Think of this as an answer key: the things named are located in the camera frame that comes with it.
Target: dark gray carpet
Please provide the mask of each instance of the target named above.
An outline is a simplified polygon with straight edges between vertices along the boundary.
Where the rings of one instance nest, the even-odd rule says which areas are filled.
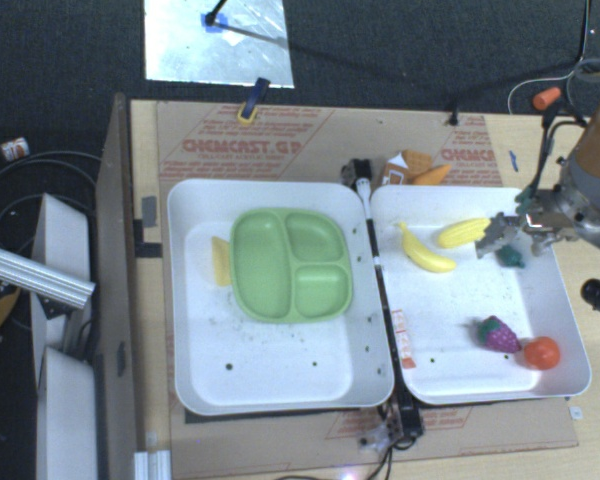
[[[519,81],[569,71],[584,0],[284,0],[296,88],[267,102],[506,112]],[[593,0],[587,57],[600,57]],[[516,93],[514,110],[532,112]],[[245,89],[147,82],[143,0],[0,0],[0,143],[26,136],[36,151],[98,154],[112,96],[241,101]],[[590,114],[600,87],[573,85]],[[95,166],[83,167],[95,174]],[[27,190],[89,202],[70,174],[31,169],[0,186],[0,209]],[[21,244],[35,225],[24,208],[1,230]],[[26,320],[24,301],[16,311]],[[0,479],[34,476],[35,395],[29,338],[13,324],[0,344]]]

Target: toy tomato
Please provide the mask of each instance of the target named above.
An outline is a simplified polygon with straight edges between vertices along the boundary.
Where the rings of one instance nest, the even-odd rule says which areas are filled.
[[[560,348],[554,340],[542,336],[525,345],[524,359],[533,368],[549,370],[560,362]]]

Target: yellow banana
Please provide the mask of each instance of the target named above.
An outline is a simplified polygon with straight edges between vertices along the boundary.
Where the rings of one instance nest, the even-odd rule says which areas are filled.
[[[427,249],[424,244],[409,231],[404,222],[400,223],[402,230],[402,249],[413,262],[429,272],[450,272],[456,268],[456,262]]]
[[[438,235],[438,245],[445,249],[475,242],[484,238],[484,230],[491,220],[484,218],[463,220],[442,230]]]

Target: green plate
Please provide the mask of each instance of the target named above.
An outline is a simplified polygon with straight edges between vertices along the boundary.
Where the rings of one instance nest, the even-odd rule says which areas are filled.
[[[243,213],[231,229],[230,261],[236,300],[258,320],[327,320],[351,302],[344,236],[321,213],[286,208]]]

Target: orange cap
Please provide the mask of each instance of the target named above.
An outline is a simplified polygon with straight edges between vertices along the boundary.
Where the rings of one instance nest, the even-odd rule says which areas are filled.
[[[533,97],[533,108],[543,112],[562,95],[559,87],[549,87]]]

